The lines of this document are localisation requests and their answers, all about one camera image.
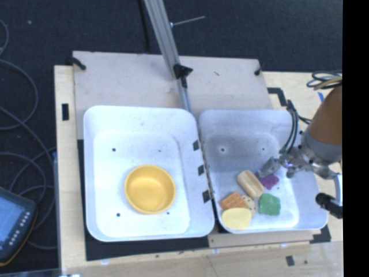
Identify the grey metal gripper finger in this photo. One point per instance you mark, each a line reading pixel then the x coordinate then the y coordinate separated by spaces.
pixel 274 163
pixel 264 170

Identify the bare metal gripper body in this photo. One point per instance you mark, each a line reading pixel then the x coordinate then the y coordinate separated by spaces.
pixel 302 162

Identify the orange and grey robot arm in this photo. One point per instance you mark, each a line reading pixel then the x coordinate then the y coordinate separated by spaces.
pixel 327 120

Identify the purple grapes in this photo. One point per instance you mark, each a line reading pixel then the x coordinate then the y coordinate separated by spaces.
pixel 271 181

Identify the tan bread roll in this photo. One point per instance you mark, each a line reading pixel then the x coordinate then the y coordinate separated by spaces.
pixel 250 183

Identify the green broccoli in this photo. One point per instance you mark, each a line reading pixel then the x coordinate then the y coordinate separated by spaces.
pixel 270 204

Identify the tan chocolate chip cookie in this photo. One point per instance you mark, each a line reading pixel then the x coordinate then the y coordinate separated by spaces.
pixel 251 205

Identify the white plastic tray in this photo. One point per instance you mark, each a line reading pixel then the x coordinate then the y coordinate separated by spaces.
pixel 109 183
pixel 242 134

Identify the orange waffle biscuit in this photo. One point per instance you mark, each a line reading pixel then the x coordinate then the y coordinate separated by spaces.
pixel 232 202

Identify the pale yellow flat slice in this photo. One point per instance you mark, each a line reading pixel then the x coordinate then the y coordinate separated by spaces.
pixel 236 218

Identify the yellow bowl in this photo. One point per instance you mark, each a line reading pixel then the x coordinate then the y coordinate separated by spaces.
pixel 150 190

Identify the pale brown flat board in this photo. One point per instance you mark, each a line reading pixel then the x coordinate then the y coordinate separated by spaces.
pixel 129 79

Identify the black cylinder on white bracket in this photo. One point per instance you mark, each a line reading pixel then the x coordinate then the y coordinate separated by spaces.
pixel 331 203

